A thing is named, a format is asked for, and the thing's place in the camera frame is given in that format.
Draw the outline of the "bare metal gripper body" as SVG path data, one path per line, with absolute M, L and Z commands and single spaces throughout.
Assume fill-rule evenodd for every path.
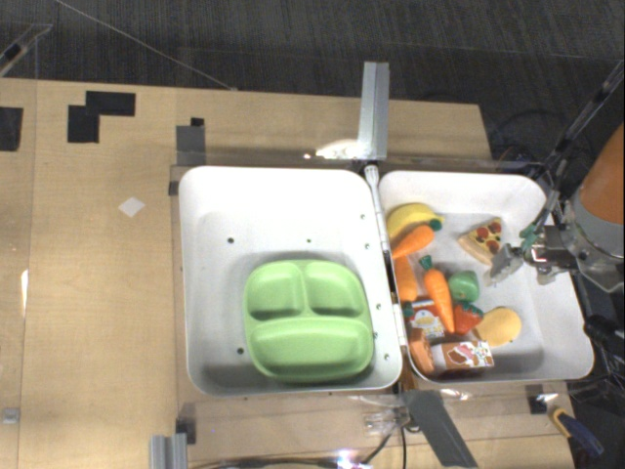
M 549 284 L 559 274 L 579 272 L 580 263 L 589 259 L 589 247 L 571 224 L 541 229 L 530 224 L 522 231 L 522 258 L 535 269 L 539 284 Z

